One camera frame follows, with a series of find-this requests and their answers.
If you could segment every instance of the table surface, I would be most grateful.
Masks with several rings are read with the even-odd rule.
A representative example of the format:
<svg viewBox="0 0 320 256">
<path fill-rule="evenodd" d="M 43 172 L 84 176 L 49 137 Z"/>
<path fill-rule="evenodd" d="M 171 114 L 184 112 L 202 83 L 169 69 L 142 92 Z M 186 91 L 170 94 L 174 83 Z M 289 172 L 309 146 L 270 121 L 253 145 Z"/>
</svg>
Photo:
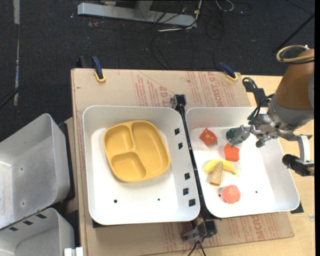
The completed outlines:
<svg viewBox="0 0 320 256">
<path fill-rule="evenodd" d="M 246 75 L 246 77 L 252 78 L 259 88 L 263 88 L 266 95 L 274 93 L 281 81 L 280 76 L 258 76 L 258 75 Z M 252 93 L 248 93 L 248 98 L 252 106 L 256 106 L 256 101 Z M 311 160 L 314 160 L 314 121 L 310 121 L 305 126 L 297 129 L 295 134 L 313 135 L 309 140 Z M 279 139 L 284 154 L 291 154 L 299 156 L 299 145 L 296 141 L 286 141 L 282 138 Z M 235 245 L 225 245 L 205 248 L 204 251 L 207 256 L 247 256 L 247 255 L 259 255 L 259 256 L 313 256 L 316 254 L 316 239 L 315 239 L 315 221 L 311 219 L 311 215 L 315 215 L 315 178 L 313 176 L 302 177 L 291 170 L 292 177 L 294 179 L 297 191 L 300 196 L 300 201 L 304 212 L 301 213 L 288 213 L 288 217 L 294 232 L 294 237 L 282 238 L 275 240 L 242 243 Z M 81 201 L 83 196 L 78 195 L 78 199 Z M 85 224 L 82 222 L 83 212 L 79 207 L 79 220 L 80 220 L 80 232 L 85 229 Z M 190 251 L 177 251 L 171 253 L 153 254 L 155 256 L 187 256 Z M 192 255 L 203 255 L 200 249 L 196 249 Z"/>
</svg>

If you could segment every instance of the hole in tray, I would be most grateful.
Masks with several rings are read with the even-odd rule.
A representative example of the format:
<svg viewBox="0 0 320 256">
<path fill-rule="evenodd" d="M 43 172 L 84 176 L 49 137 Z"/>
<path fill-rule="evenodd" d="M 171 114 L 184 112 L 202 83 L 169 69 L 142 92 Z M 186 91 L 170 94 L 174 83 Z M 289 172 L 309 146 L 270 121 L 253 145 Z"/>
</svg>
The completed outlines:
<svg viewBox="0 0 320 256">
<path fill-rule="evenodd" d="M 9 229 L 10 229 L 11 231 L 17 231 L 17 230 L 19 230 L 19 229 L 17 229 L 17 228 L 16 228 L 16 227 L 14 227 L 14 226 L 9 227 Z"/>
<path fill-rule="evenodd" d="M 189 207 L 194 206 L 196 204 L 196 199 L 190 199 L 189 200 Z"/>
<path fill-rule="evenodd" d="M 46 219 L 46 218 L 47 218 L 46 216 L 44 216 L 44 215 L 42 215 L 42 214 L 40 214 L 40 213 L 37 214 L 36 216 L 37 216 L 38 218 L 40 218 L 40 219 Z"/>
<path fill-rule="evenodd" d="M 189 188 L 184 188 L 183 189 L 183 195 L 185 196 L 187 194 L 189 194 Z"/>
<path fill-rule="evenodd" d="M 190 173 L 189 172 L 184 174 L 184 179 L 185 180 L 190 179 Z"/>
<path fill-rule="evenodd" d="M 26 224 L 26 225 L 28 225 L 28 226 L 30 226 L 30 225 L 33 224 L 33 222 L 31 222 L 31 221 L 29 221 L 29 220 L 26 220 L 26 221 L 24 221 L 23 223 Z"/>
</svg>

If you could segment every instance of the yellow plate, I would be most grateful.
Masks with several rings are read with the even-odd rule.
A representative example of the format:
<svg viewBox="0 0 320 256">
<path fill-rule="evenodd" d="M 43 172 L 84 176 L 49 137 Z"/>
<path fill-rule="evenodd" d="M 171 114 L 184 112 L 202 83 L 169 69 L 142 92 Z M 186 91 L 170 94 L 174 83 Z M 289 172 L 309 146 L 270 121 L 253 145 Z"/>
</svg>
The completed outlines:
<svg viewBox="0 0 320 256">
<path fill-rule="evenodd" d="M 103 147 L 113 174 L 123 182 L 139 182 L 165 173 L 168 149 L 158 129 L 149 121 L 117 124 L 103 135 Z"/>
</svg>

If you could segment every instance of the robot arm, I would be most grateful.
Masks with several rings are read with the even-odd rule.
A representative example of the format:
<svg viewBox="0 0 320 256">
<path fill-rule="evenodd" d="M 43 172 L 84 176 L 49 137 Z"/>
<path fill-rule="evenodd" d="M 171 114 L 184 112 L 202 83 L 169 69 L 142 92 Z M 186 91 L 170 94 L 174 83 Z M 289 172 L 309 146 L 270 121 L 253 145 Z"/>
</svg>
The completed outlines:
<svg viewBox="0 0 320 256">
<path fill-rule="evenodd" d="M 291 48 L 304 49 L 296 58 L 285 59 L 283 54 Z M 295 135 L 294 131 L 314 119 L 314 72 L 315 50 L 306 46 L 293 45 L 280 50 L 277 54 L 280 62 L 290 66 L 273 95 L 268 97 L 266 114 L 259 113 L 260 106 L 248 117 L 250 126 L 230 129 L 226 137 L 231 146 L 245 141 L 254 134 L 262 147 L 265 142 L 278 137 L 288 141 L 297 141 L 300 158 L 285 155 L 282 162 L 302 176 L 314 176 L 314 163 L 310 160 L 309 139 L 311 135 Z"/>
</svg>

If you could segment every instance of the blue clamp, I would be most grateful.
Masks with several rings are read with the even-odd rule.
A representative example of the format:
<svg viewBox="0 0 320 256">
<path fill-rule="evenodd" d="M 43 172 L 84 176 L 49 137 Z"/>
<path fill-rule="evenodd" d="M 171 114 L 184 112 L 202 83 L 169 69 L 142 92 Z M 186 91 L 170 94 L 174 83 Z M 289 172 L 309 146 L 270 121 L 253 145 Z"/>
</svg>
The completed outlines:
<svg viewBox="0 0 320 256">
<path fill-rule="evenodd" d="M 217 66 L 217 69 L 220 71 L 223 71 L 226 74 L 226 77 L 229 78 L 232 81 L 237 81 L 238 77 L 236 76 L 235 72 L 231 67 L 224 64 L 223 62 L 220 62 Z"/>
<path fill-rule="evenodd" d="M 94 73 L 95 78 L 97 79 L 97 81 L 99 83 L 104 83 L 106 81 L 106 77 L 102 72 L 102 67 L 101 67 L 101 64 L 98 60 L 98 57 L 96 57 L 96 56 L 92 57 L 92 64 L 95 69 L 95 73 Z"/>
</svg>

